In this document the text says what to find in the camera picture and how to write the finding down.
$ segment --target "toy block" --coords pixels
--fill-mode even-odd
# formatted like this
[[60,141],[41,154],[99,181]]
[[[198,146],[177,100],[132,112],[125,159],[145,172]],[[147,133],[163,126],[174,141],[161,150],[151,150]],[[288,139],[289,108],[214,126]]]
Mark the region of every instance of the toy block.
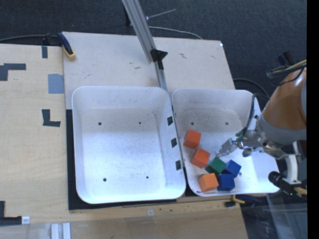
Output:
[[218,191],[231,191],[235,188],[235,181],[232,174],[222,173],[217,178],[219,186]]
[[191,163],[199,168],[203,168],[208,163],[210,153],[202,148],[198,148],[194,153]]
[[224,170],[225,166],[226,163],[220,158],[216,157],[210,162],[208,166],[206,166],[205,170],[208,173],[215,173],[216,176],[218,176]]
[[214,173],[203,174],[198,179],[198,183],[202,192],[213,190],[219,185]]
[[183,145],[195,149],[199,145],[201,133],[189,129],[184,137]]
[[241,165],[237,164],[233,160],[229,160],[226,163],[225,169],[222,171],[222,173],[232,174],[233,177],[237,177],[239,171],[240,171]]

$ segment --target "empty white tray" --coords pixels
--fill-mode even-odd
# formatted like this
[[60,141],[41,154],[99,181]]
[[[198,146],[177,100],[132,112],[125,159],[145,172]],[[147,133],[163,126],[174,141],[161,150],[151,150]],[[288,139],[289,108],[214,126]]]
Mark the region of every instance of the empty white tray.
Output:
[[89,204],[176,199],[186,188],[171,100],[158,87],[72,95],[76,190]]
[[[268,174],[278,171],[276,160],[266,153],[253,152],[249,157],[242,156],[242,150],[236,149],[221,157],[224,162],[232,159],[241,165],[240,175],[235,178],[235,188],[231,191],[214,189],[202,193],[198,178],[207,173],[190,163],[194,149],[183,146],[183,140],[189,129],[201,133],[199,147],[210,152],[210,162],[222,144],[247,123],[252,93],[245,90],[194,90],[179,89],[172,95],[175,121],[179,135],[181,151],[185,162],[187,180],[192,191],[200,196],[219,196],[230,194],[273,193],[279,188],[268,180]],[[258,101],[254,103],[255,114],[260,114]],[[249,128],[254,128],[255,119]]]

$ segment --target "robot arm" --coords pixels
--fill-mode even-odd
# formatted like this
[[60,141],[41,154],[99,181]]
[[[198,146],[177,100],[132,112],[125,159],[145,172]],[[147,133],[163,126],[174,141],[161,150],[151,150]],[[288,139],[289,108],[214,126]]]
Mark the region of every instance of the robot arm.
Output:
[[283,178],[279,173],[272,172],[269,180],[290,194],[292,187],[298,187],[301,184],[297,180],[296,155],[299,153],[287,154],[282,148],[298,140],[307,140],[306,63],[301,69],[287,75],[275,89],[260,116],[256,118],[255,128],[247,129],[252,119],[251,116],[253,116],[252,112],[247,126],[236,134],[235,140],[228,139],[216,156],[221,157],[240,148],[243,150],[244,157],[258,151],[265,152],[275,159],[285,159],[288,168],[287,177]]

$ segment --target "blue cube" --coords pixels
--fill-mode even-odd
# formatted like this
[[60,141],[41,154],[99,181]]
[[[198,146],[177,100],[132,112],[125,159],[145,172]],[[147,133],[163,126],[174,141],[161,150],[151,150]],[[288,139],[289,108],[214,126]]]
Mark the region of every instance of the blue cube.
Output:
[[226,174],[232,174],[233,177],[237,177],[239,171],[240,171],[241,165],[237,164],[235,161],[233,160],[229,160],[226,163],[226,166],[223,170],[222,173],[226,173]]
[[235,181],[232,174],[222,173],[217,178],[219,186],[218,191],[231,191],[235,188]]

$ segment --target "green cube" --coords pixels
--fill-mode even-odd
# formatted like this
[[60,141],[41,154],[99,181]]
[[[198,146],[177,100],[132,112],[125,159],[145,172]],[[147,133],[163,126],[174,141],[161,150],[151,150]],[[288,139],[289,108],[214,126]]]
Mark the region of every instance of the green cube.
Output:
[[221,174],[221,172],[225,169],[226,163],[220,158],[214,158],[209,165],[206,166],[205,170],[208,173],[215,173],[216,176]]

